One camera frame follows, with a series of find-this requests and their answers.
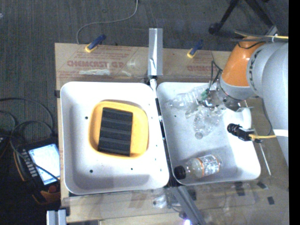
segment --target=gray carpet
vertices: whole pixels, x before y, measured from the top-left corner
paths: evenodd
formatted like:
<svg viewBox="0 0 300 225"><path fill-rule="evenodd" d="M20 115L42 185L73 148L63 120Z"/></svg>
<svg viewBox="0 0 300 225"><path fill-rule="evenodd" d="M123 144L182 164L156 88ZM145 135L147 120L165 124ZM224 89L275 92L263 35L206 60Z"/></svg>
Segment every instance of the gray carpet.
<svg viewBox="0 0 300 225"><path fill-rule="evenodd" d="M288 36L289 0L257 1L276 25L279 35ZM132 18L87 26L79 33L79 42L89 43L105 34L104 45L147 47L149 28L163 28L165 48L190 49L203 39L204 50L231 51L235 46L231 41L236 36L234 30L260 35L268 32L269 28L241 0L221 31L209 34L210 24L221 19L229 2L139 0ZM134 10L135 0L0 0L3 15L0 19L0 98L31 98L42 103L53 115L57 132L54 44L76 43L76 33L85 24L126 18ZM1 132L9 132L13 127L7 113L13 114L18 123L28 120L50 123L47 112L28 101L0 102L0 111L4 111L0 113ZM22 130L27 141L48 134L48 128L42 124L32 123ZM1 189L5 196L0 197L4 209L0 211L0 221L2 216L6 224L43 224L44 209L37 208L24 192L13 163L4 180Z"/></svg>

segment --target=blue clamp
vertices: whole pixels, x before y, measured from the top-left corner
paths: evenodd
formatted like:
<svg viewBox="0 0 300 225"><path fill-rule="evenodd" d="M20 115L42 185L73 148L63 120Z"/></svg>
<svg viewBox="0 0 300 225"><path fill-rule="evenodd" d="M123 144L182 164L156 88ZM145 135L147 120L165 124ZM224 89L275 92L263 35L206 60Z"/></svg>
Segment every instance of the blue clamp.
<svg viewBox="0 0 300 225"><path fill-rule="evenodd" d="M88 53L91 53L92 51L94 51L98 44L101 44L104 40L106 39L106 36L104 34L102 34L101 36L97 37L94 41L92 41L90 44L85 46L85 50Z"/></svg>
<svg viewBox="0 0 300 225"><path fill-rule="evenodd" d="M189 58L193 58L193 57L196 55L197 50L198 50L198 49L199 49L199 50L202 49L202 47L203 47L203 40L200 39L200 41L199 41L192 49L190 49L190 50L188 51L187 56L188 56Z"/></svg>

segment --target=metal bar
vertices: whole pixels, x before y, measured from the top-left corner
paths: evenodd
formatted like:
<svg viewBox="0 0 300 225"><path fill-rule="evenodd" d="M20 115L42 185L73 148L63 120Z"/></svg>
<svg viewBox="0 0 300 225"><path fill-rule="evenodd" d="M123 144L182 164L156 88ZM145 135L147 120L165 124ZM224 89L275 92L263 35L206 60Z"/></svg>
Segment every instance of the metal bar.
<svg viewBox="0 0 300 225"><path fill-rule="evenodd" d="M181 205L182 210L186 213L188 219L192 222L192 224L206 225L202 214L196 207L185 186L171 187L170 190L175 196L176 200Z"/></svg>
<svg viewBox="0 0 300 225"><path fill-rule="evenodd" d="M46 222L47 225L67 225L67 214L66 210L58 210L58 211L47 211L46 214Z"/></svg>
<svg viewBox="0 0 300 225"><path fill-rule="evenodd" d="M148 77L163 74L163 30L149 29Z"/></svg>

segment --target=white tray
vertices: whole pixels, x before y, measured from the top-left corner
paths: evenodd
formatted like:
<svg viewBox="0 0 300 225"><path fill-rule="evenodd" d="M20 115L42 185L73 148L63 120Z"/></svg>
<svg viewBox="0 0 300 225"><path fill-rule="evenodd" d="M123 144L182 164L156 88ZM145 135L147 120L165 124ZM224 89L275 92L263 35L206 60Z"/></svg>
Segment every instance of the white tray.
<svg viewBox="0 0 300 225"><path fill-rule="evenodd" d="M249 128L251 126L250 110L233 112L226 109L219 125L199 140L195 138L194 117L186 119L184 111L171 109L166 105L166 102L177 94L188 92L202 85L205 83L163 82L157 88L172 170L189 158L208 154L219 155L224 163L219 173L201 180L179 180L178 182L183 185L199 185L256 179L260 175L261 167L253 143L244 142L227 132L227 126L230 123Z"/></svg>
<svg viewBox="0 0 300 225"><path fill-rule="evenodd" d="M65 184L71 193L87 195L156 189L167 184L158 112L152 89L142 83L69 82L60 92ZM120 159L94 150L88 141L89 117L103 100L137 104L149 121L148 148L140 157Z"/></svg>

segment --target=wire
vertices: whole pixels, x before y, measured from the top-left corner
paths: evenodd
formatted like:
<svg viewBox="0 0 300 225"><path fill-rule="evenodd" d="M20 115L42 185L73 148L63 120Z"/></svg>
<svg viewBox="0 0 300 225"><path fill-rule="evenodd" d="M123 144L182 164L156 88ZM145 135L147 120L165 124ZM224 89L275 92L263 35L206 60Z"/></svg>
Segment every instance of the wire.
<svg viewBox="0 0 300 225"><path fill-rule="evenodd" d="M272 126L271 121L270 121L270 119L269 119L269 117L267 115L266 106L264 104L264 100L263 99L262 99L262 110L263 110L264 116L266 117L266 119L267 119L267 121L268 121L268 123L270 125L270 129L269 129L269 132L267 134L267 136L269 136L271 134L272 130L273 130L273 126Z"/></svg>
<svg viewBox="0 0 300 225"><path fill-rule="evenodd" d="M243 46L241 46L240 43L238 42L238 46L239 46L240 48L243 48L243 49L250 49L250 48L252 48L252 47L254 47L254 46L256 46L256 45L258 45L258 44L260 44L260 43L265 43L265 42L257 42L257 43L252 44L252 45L249 46L249 47L243 47Z"/></svg>
<svg viewBox="0 0 300 225"><path fill-rule="evenodd" d="M217 75L215 76L214 80L213 80L213 66L216 66L216 68L218 69ZM217 79L222 71L223 70L215 63L215 61L212 60L211 61L211 72L210 72L210 84L209 84L208 91L211 89L212 84L214 84L217 81Z"/></svg>
<svg viewBox="0 0 300 225"><path fill-rule="evenodd" d="M251 139L255 140L255 139L275 138L276 135L259 136L259 135L255 135L255 134L249 134L249 137L250 137Z"/></svg>
<svg viewBox="0 0 300 225"><path fill-rule="evenodd" d="M1 136L9 137L9 143L10 143L11 148L12 148L13 151L14 151L19 157L21 157L25 162L29 162L29 163L31 163L32 165L34 165L35 167L37 167L37 168L43 170L44 172L48 173L51 177L53 177L53 178L56 179L57 181L60 180L58 177L56 177L55 175L53 175L51 172L49 172L49 171L47 171L46 169L42 168L41 166L37 165L35 162L31 161L29 158L24 157L24 156L17 150L17 148L14 146L14 144L13 144L13 142L12 142L12 139L18 140L16 137L10 136L10 135L4 135L4 134L1 134Z"/></svg>
<svg viewBox="0 0 300 225"><path fill-rule="evenodd" d="M29 98L24 98L24 97L6 97L6 98L0 98L0 102L9 101L9 100L28 101L28 102L35 103L35 104L38 104L39 106L41 106L47 112L47 114L49 115L50 120L51 120L51 125L50 126L51 126L51 129L53 130L54 122L53 122L52 114L49 111L49 109L46 106L44 106L42 103L40 103L40 102L38 102L36 100L29 99Z"/></svg>
<svg viewBox="0 0 300 225"><path fill-rule="evenodd" d="M10 116L10 118L12 119L12 121L13 121L13 124L14 124L14 126L13 127L15 127L16 126L16 124L17 124L17 120L15 119L15 117L10 113L10 112L6 112L6 111L1 111L0 110L0 113L2 113L2 114L7 114L8 116Z"/></svg>
<svg viewBox="0 0 300 225"><path fill-rule="evenodd" d="M43 121L32 120L32 121L22 122L19 125L15 126L14 129L12 130L12 132L11 132L11 135L13 136L14 132L17 129L19 129L21 126L24 126L24 125L27 125L27 124L30 124L30 123L40 123L40 124L43 124L43 125L45 125L49 129L49 131L51 132L51 135L53 135L53 133L54 133L53 130L51 129L51 127L47 123L45 123Z"/></svg>
<svg viewBox="0 0 300 225"><path fill-rule="evenodd" d="M7 148L8 148L8 143L5 144L3 147L0 147L0 150L3 150L3 152L0 154L0 159L2 159L2 157L4 156Z"/></svg>
<svg viewBox="0 0 300 225"><path fill-rule="evenodd" d="M289 37L287 36L269 36L269 35L257 35L257 34L250 34L250 33L245 33L245 32L240 32L235 30L235 33L242 35L243 37L253 37L253 38L246 38L246 39L232 39L232 41L264 41L264 42L274 42L274 40L276 41L283 41L283 42L288 42L289 41Z"/></svg>
<svg viewBox="0 0 300 225"><path fill-rule="evenodd" d="M128 20L128 19L132 18L132 17L136 14L136 12L137 12L137 7L138 7L138 0L136 0L136 6L135 6L135 11L134 11L134 13L133 13L132 15L130 15L129 17L127 17L127 18L122 18L122 19L113 20L113 21L91 22L91 23L88 23L88 24L82 26L82 27L77 31L77 34L76 34L77 44L79 44L78 35L79 35L80 31L81 31L82 29L84 29L85 27L90 26L90 25L93 25L93 24L117 23L117 22L122 22L122 21Z"/></svg>
<svg viewBox="0 0 300 225"><path fill-rule="evenodd" d="M173 205L171 205L171 208L175 211L175 212L182 212L182 208L181 208L181 206L173 206Z"/></svg>
<svg viewBox="0 0 300 225"><path fill-rule="evenodd" d="M288 38L281 37L281 36L269 36L269 37L258 37L253 39L240 39L240 38L232 38L232 42L260 42L260 43L267 43L267 42L288 42Z"/></svg>
<svg viewBox="0 0 300 225"><path fill-rule="evenodd" d="M4 149L3 153L0 155L0 159L6 160L6 167L3 169L3 172L0 176L0 187L4 184L5 178L7 178L8 174L9 174L9 169L10 169L11 154L6 152L7 149L8 149L8 143L5 145L5 149Z"/></svg>

